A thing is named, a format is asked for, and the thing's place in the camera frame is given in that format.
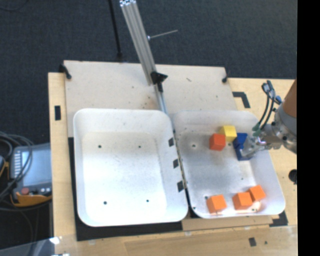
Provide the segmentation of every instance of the orange block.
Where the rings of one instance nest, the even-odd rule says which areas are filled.
[[[209,212],[212,214],[227,208],[227,203],[225,201],[224,195],[218,194],[208,198],[206,200],[206,206],[208,207]]]
[[[232,197],[234,209],[245,210],[252,206],[253,202],[249,192],[240,192]]]
[[[266,197],[266,193],[260,185],[253,186],[247,190],[250,193],[253,202],[259,201]]]
[[[209,139],[209,147],[211,150],[222,151],[226,146],[226,135],[214,133]]]

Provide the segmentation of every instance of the empty white tray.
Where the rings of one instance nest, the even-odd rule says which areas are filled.
[[[158,110],[79,110],[77,211],[92,227],[177,222],[188,212],[170,118]]]
[[[252,134],[257,118],[247,111],[182,111],[173,123],[185,175],[190,204],[201,218],[212,219],[241,215],[278,215],[285,209],[285,198],[268,150],[238,161],[233,144],[223,151],[209,149],[209,138],[222,126],[235,126],[238,133]],[[266,198],[246,210],[235,210],[232,197],[260,184]],[[206,199],[223,194],[227,208],[209,212]]]

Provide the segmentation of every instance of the black floor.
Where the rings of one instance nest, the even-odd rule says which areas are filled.
[[[119,1],[112,3],[123,60],[137,63]],[[148,35],[178,30],[150,41],[157,64],[225,67],[239,78],[297,76],[298,0],[137,3]],[[49,142],[48,72],[64,60],[116,61],[111,21],[107,0],[0,0],[0,131]],[[25,215],[33,238],[51,235],[48,206]],[[0,211],[0,249],[30,241],[26,217]]]

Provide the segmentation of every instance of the red button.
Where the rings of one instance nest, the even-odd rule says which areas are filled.
[[[24,187],[23,189],[21,189],[21,194],[26,196],[28,195],[30,192],[30,189],[28,187]]]

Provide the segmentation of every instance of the wooden table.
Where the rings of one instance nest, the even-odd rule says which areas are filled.
[[[210,67],[202,67],[202,69],[207,70]],[[229,78],[225,86],[230,87],[232,92],[241,92],[244,93],[242,95],[246,95],[250,108],[245,108],[242,99],[235,97],[234,101],[238,110],[252,112],[259,118],[264,111],[266,101],[265,94],[261,90],[261,84],[265,81],[266,79]],[[293,80],[271,79],[271,82],[277,95],[284,98]],[[186,217],[182,221],[183,231],[179,232],[77,241],[70,174],[65,86],[63,73],[48,74],[53,230],[54,236],[60,238],[60,243],[56,246],[56,253],[66,252],[79,256],[208,255],[210,253],[218,255],[237,253],[237,255],[246,256],[298,254],[297,186],[288,178],[290,170],[297,168],[297,156],[283,147],[278,150],[270,150],[270,155],[286,200],[287,225],[269,226],[283,217],[278,215],[213,220]],[[57,106],[61,114],[58,120]]]

